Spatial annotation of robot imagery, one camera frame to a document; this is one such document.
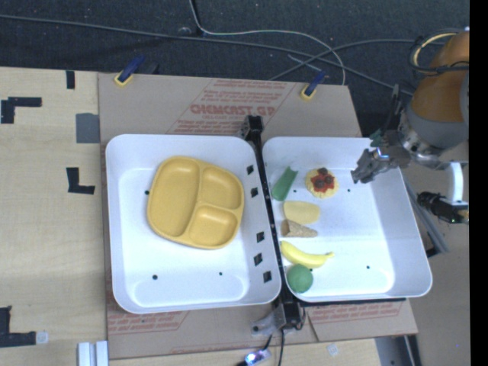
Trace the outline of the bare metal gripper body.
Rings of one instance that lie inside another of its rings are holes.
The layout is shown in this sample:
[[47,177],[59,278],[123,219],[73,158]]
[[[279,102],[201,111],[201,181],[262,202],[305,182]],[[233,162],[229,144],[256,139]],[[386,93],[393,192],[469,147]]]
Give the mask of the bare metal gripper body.
[[438,169],[442,149],[432,146],[413,130],[377,130],[374,134],[374,171],[405,168],[411,162]]

